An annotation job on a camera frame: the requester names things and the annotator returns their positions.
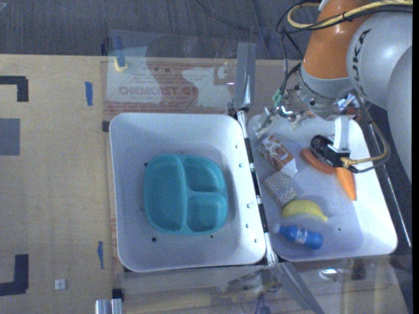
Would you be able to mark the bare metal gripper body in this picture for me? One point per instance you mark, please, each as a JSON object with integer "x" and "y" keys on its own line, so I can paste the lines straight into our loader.
{"x": 299, "y": 101}

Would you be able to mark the green divided plate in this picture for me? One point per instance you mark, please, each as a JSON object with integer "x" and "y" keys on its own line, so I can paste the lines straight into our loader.
{"x": 183, "y": 195}

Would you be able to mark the red sausage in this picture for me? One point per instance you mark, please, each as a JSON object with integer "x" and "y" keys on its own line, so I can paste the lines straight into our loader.
{"x": 316, "y": 162}

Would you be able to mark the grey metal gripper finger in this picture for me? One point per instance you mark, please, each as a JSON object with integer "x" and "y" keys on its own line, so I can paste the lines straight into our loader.
{"x": 299, "y": 120}
{"x": 264, "y": 123}

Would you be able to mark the orange carrot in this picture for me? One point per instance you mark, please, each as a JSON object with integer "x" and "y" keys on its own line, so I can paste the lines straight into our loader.
{"x": 347, "y": 182}

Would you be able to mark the blue bottle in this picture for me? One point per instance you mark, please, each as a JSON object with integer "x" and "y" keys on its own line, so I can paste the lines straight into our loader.
{"x": 301, "y": 235}

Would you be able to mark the brown cardboard board red print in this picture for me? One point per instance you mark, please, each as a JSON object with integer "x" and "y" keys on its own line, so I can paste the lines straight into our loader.
{"x": 170, "y": 87}

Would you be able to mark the black cylinder on white bracket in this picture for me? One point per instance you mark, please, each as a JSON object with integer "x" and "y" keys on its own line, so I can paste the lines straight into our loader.
{"x": 329, "y": 150}

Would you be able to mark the brown patterned packet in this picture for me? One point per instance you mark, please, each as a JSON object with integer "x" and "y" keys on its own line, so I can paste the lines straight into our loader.
{"x": 281, "y": 188}

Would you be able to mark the small white square tile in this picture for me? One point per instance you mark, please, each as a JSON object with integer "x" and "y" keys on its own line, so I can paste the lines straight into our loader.
{"x": 60, "y": 284}

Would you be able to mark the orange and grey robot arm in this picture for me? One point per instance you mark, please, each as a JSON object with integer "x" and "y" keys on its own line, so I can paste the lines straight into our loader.
{"x": 330, "y": 47}

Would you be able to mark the yellow banana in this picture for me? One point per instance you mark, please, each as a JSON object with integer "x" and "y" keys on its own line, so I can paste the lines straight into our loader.
{"x": 302, "y": 208}

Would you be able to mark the brown and white carton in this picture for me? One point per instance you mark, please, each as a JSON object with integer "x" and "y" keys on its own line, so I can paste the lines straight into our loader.
{"x": 275, "y": 152}

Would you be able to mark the white plastic tray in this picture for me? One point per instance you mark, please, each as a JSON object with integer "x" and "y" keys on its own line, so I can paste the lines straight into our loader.
{"x": 353, "y": 221}
{"x": 183, "y": 129}

